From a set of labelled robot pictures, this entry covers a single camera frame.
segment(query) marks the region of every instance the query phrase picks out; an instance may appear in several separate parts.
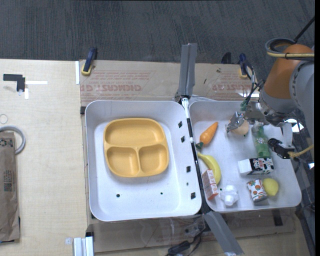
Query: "light wood table surface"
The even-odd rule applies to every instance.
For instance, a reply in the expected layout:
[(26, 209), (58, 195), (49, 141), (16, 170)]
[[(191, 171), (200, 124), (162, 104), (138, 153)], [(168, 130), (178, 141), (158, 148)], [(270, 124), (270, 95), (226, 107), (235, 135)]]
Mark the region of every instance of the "light wood table surface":
[[(29, 99), (18, 95), (16, 82), (0, 80), (0, 114), (5, 125), (19, 127), (26, 137), (16, 156), (20, 240), (0, 245), (4, 256), (71, 256), (67, 238), (84, 237), (87, 204), (80, 86), (74, 61), (0, 59), (0, 73), (23, 75)], [(309, 255), (297, 218), (295, 232), (240, 238), (247, 256)], [(99, 255), (164, 256), (168, 248), (148, 248)], [(193, 255), (225, 255), (218, 242), (204, 242)]]

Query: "orange carrot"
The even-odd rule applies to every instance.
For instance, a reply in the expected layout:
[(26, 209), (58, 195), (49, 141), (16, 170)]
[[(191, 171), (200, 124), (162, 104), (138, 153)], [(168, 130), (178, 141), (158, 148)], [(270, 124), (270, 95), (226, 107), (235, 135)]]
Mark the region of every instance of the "orange carrot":
[(217, 128), (218, 128), (218, 122), (215, 122), (212, 125), (210, 125), (203, 133), (201, 133), (200, 142), (195, 145), (196, 148), (201, 150), (203, 145), (208, 144), (214, 137), (217, 131)]

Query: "banana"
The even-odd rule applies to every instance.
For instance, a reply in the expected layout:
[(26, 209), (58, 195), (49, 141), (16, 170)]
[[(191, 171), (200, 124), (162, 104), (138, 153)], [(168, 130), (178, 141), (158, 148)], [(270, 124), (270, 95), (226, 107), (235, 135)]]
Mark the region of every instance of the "banana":
[(221, 180), (221, 169), (217, 160), (208, 154), (201, 154), (200, 152), (197, 152), (197, 155), (201, 160), (204, 161), (206, 166), (213, 171), (215, 182), (218, 185)]

